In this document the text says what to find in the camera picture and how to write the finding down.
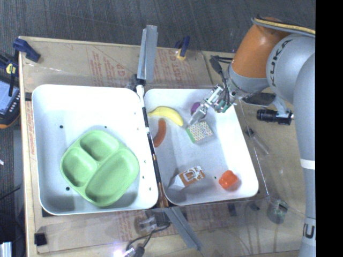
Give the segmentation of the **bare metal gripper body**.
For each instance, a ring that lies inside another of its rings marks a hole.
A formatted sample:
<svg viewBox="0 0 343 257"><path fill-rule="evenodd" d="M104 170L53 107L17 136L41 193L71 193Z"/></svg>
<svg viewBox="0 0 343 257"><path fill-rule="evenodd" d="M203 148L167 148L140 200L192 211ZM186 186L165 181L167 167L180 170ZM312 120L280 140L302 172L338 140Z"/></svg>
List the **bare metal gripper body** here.
<svg viewBox="0 0 343 257"><path fill-rule="evenodd" d="M235 102L231 92L224 86L215 85L200 103L199 111L207 113L208 108L213 108L215 112L225 113Z"/></svg>

